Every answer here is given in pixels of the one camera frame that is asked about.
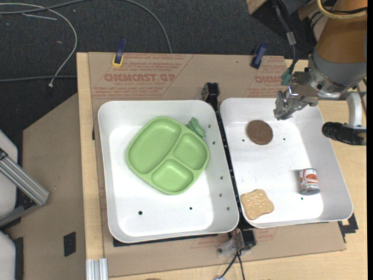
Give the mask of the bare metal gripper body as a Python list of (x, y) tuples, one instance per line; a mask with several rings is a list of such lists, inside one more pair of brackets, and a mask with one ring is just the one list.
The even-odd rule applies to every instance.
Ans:
[(287, 106), (316, 106), (319, 100), (341, 100), (352, 87), (337, 83), (320, 72), (295, 72), (288, 84)]

